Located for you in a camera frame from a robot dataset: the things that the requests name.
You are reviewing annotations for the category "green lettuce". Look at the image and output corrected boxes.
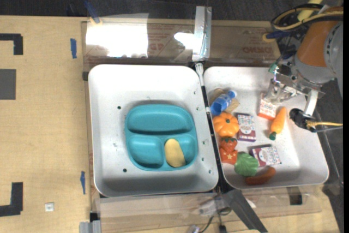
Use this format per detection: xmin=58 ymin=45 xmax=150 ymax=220
xmin=233 ymin=152 xmax=260 ymax=178

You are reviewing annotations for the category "orange block with star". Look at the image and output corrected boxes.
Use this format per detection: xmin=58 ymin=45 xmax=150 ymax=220
xmin=218 ymin=146 xmax=239 ymax=165

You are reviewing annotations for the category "black cylinder on white bracket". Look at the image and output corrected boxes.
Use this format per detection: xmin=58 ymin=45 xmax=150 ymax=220
xmin=288 ymin=89 xmax=320 ymax=133

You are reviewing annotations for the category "brown bread slice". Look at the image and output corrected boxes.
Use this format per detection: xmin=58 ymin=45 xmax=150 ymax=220
xmin=208 ymin=87 xmax=241 ymax=114

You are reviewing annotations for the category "yellow potato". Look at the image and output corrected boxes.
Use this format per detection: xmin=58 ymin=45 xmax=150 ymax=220
xmin=164 ymin=138 xmax=187 ymax=168

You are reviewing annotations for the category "orange carrot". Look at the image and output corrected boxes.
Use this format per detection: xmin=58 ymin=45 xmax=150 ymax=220
xmin=268 ymin=106 xmax=288 ymax=141

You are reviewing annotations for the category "purple and white carton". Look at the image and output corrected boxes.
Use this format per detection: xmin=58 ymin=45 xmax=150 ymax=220
xmin=248 ymin=144 xmax=282 ymax=168
xmin=236 ymin=113 xmax=257 ymax=143

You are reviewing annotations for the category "red strawberry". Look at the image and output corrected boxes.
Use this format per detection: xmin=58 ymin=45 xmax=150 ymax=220
xmin=219 ymin=136 xmax=238 ymax=152

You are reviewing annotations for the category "blue divided plate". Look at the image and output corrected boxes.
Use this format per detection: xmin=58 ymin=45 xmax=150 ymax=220
xmin=124 ymin=104 xmax=198 ymax=172

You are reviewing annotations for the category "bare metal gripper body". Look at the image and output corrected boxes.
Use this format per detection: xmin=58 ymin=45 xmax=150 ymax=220
xmin=269 ymin=62 xmax=326 ymax=99

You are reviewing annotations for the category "blue plastic bottle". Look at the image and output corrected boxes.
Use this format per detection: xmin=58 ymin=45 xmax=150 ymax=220
xmin=209 ymin=90 xmax=238 ymax=117

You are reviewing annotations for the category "orange pumpkin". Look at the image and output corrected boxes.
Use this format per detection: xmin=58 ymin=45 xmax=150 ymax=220
xmin=212 ymin=112 xmax=240 ymax=138

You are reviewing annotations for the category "orange and white carton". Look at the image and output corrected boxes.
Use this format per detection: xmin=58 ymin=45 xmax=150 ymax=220
xmin=257 ymin=92 xmax=278 ymax=121

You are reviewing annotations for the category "white plastic tray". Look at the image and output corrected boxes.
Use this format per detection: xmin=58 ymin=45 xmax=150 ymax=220
xmin=203 ymin=66 xmax=330 ymax=191
xmin=87 ymin=64 xmax=220 ymax=198

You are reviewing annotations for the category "brown sausage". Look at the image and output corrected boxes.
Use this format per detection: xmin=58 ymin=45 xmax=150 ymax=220
xmin=244 ymin=166 xmax=277 ymax=187

